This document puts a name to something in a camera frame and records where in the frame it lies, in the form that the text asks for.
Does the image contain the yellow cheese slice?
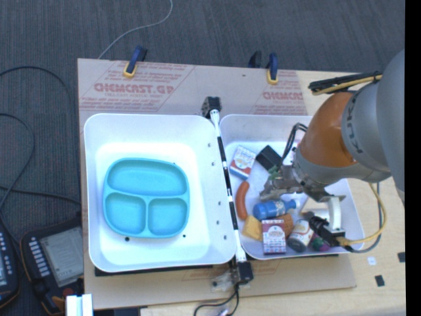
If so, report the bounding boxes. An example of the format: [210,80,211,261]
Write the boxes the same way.
[241,215,264,242]

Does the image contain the black block with thin wires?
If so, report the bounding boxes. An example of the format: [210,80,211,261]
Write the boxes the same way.
[230,261,255,284]
[201,96,222,117]

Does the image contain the white plastic tray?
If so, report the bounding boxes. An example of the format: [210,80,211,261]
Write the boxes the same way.
[83,113,237,273]
[218,113,366,261]

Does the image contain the brown bread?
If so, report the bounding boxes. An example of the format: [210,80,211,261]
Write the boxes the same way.
[278,213,295,240]

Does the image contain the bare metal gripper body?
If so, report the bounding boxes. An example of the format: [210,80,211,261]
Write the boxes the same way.
[278,164,347,203]

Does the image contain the small white and red can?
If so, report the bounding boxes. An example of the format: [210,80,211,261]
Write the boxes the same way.
[286,219,315,253]

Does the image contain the red and white blue-edged carton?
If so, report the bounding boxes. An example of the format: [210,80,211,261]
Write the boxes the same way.
[229,145,257,180]

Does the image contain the purple grapes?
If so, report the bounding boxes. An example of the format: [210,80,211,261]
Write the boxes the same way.
[310,234,331,252]

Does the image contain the brown cardboard board red print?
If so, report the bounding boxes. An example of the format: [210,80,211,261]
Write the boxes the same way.
[77,57,358,311]

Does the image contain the blue bottle with white cap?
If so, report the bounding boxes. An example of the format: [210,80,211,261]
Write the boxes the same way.
[252,198,301,221]

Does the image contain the black box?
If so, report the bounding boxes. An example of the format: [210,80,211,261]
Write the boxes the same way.
[255,145,283,171]

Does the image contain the orange-red sausage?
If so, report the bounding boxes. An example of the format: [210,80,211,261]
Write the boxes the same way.
[235,180,251,221]

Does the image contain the blue divided plate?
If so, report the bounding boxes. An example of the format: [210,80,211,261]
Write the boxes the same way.
[103,157,191,239]

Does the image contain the black cylinder on white bracket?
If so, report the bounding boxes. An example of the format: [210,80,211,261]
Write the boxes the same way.
[307,196,347,248]

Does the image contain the thin black and white rod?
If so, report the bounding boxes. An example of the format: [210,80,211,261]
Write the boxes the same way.
[209,109,247,263]

